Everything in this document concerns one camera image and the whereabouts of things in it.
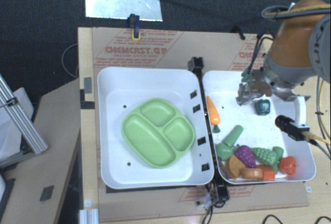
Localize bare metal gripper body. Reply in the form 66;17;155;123
247;69;296;98

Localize dark green bell pepper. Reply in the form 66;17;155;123
253;98;271;116

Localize white plastic tray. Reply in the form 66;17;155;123
202;70;317;186
97;66;216;190

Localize orange carrot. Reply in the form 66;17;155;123
205;95;221;133

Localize light green cylinder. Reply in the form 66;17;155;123
222;125;244;148

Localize thin black rod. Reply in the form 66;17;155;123
196;67;221;187

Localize purple grapes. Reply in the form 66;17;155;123
234;145;257;169

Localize light green round vegetable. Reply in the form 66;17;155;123
215;142;234;161

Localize green grapes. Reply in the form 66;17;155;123
251;147;277;166

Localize green curved vegetable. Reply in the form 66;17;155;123
270;146;285;173

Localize brown bread slice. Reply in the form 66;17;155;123
225;154;246;180

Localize brown doughnut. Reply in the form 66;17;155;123
240;167;264;180

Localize red tomato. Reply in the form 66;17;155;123
278;156;297;176

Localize orange cube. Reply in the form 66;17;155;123
262;169;276;182

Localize brown cardboard board red print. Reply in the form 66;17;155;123
92;27;310;223

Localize green divided plate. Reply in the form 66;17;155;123
121;97;196;169

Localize black cylinder on white bracket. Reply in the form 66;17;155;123
275;95;311;142

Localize black block with wires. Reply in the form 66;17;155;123
213;183;231;203
187;56;205;72

